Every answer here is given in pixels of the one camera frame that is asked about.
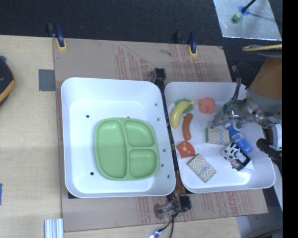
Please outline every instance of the tomato slice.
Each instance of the tomato slice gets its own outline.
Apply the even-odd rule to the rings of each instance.
[[[179,151],[181,158],[187,158],[195,155],[194,147],[189,141],[183,141],[178,144],[176,148]]]

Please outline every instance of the pink round object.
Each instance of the pink round object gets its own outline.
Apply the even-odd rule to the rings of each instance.
[[[211,114],[215,111],[215,101],[212,98],[204,98],[199,100],[200,112]]]

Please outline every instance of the wooden table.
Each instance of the wooden table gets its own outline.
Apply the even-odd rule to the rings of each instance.
[[[39,91],[38,70],[54,69],[52,38],[1,36],[16,82],[0,108],[0,237],[44,237],[62,218],[55,92]],[[147,238],[161,225],[65,233],[66,238]],[[166,230],[161,237],[168,237]],[[176,223],[172,238],[240,237],[235,217]]]

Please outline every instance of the blue bottle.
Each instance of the blue bottle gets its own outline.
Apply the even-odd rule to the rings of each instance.
[[[229,131],[229,137],[232,142],[234,142],[243,153],[249,153],[253,148],[247,143],[244,138],[244,135],[240,133],[238,130],[233,128],[233,125],[229,122],[225,124],[225,128]]]

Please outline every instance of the silver metal sheet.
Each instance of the silver metal sheet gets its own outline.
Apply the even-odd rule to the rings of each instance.
[[[232,22],[235,13],[252,0],[213,0],[223,37],[281,41],[268,0],[256,0],[238,23]]]

